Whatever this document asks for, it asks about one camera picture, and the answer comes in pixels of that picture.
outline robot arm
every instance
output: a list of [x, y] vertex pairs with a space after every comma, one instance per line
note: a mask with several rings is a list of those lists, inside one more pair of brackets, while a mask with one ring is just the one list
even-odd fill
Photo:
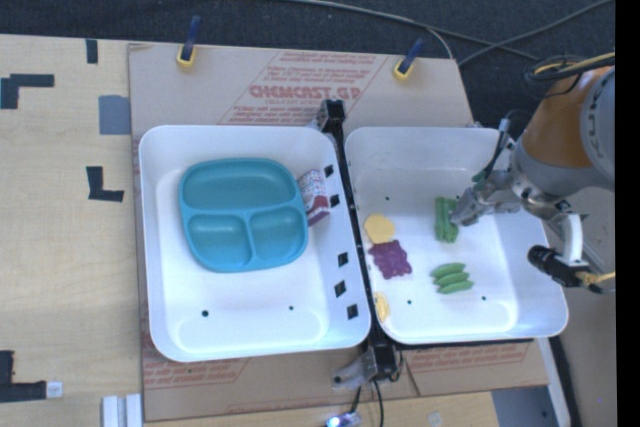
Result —
[[[554, 84], [517, 141], [509, 138], [509, 120], [503, 120], [493, 158], [450, 212], [452, 223], [468, 226], [483, 215], [524, 208], [560, 226], [565, 255], [536, 246], [529, 260], [564, 286], [591, 279], [580, 258], [580, 217], [570, 212], [566, 198], [586, 187], [615, 190], [614, 62], [611, 54], [575, 63], [555, 60], [530, 70], [528, 81], [555, 79]], [[494, 169], [504, 152], [506, 169]]]

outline blue divided plate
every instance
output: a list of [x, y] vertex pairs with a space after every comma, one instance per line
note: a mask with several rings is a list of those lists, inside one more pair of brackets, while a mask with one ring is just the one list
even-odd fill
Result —
[[308, 225], [298, 184], [269, 159], [221, 159], [190, 167], [180, 180], [180, 214], [196, 260], [216, 272], [291, 263]]

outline white tray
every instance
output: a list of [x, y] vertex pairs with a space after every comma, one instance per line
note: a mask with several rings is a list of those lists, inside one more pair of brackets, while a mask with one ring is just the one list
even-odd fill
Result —
[[[542, 223], [522, 211], [484, 216], [460, 229], [455, 243], [435, 238], [435, 199], [455, 198], [488, 162], [497, 131], [478, 128], [361, 128], [345, 147], [365, 253], [363, 228], [373, 213], [395, 225], [412, 273], [384, 279], [366, 255], [372, 291], [383, 294], [390, 315], [381, 323], [400, 343], [438, 344], [553, 336], [568, 319], [560, 285], [527, 260], [529, 248], [547, 245]], [[429, 273], [460, 261], [475, 285], [436, 292]]]
[[[268, 158], [295, 177], [331, 166], [340, 202], [309, 229], [304, 253], [280, 267], [216, 273], [194, 259], [178, 204], [198, 162]], [[139, 148], [149, 321], [167, 358], [189, 362], [353, 347], [371, 315], [335, 150], [304, 127], [161, 126]]]

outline blue clamp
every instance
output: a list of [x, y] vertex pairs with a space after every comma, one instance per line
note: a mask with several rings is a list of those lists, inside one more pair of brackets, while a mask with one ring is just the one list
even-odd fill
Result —
[[193, 65], [196, 57], [196, 36], [198, 35], [198, 29], [200, 28], [201, 18], [199, 16], [194, 16], [191, 19], [191, 25], [189, 26], [189, 34], [187, 35], [187, 40], [184, 45], [180, 45], [178, 48], [178, 55], [176, 60], [178, 64], [184, 68], [189, 68]]
[[422, 47], [424, 47], [424, 41], [422, 38], [418, 38], [416, 42], [413, 44], [407, 55], [404, 59], [400, 59], [395, 67], [393, 68], [393, 76], [398, 80], [405, 80], [411, 70], [413, 69], [413, 61], [418, 54], [422, 51]]

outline wooden surface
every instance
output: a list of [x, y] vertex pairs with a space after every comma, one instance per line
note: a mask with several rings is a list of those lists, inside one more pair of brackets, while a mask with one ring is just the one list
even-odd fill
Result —
[[[100, 41], [97, 65], [80, 39], [0, 36], [0, 52], [0, 77], [55, 75], [55, 87], [21, 88], [18, 108], [0, 110], [0, 349], [15, 351], [15, 382], [64, 386], [61, 399], [0, 404], [0, 425], [97, 426], [101, 397], [142, 389], [131, 138], [98, 124], [100, 96], [129, 95], [127, 43]], [[122, 203], [88, 200], [87, 166], [104, 168]], [[386, 426], [431, 427], [434, 413], [443, 425], [498, 425], [489, 392], [384, 406]], [[160, 425], [314, 427], [332, 409]], [[359, 411], [378, 425], [376, 402]]]

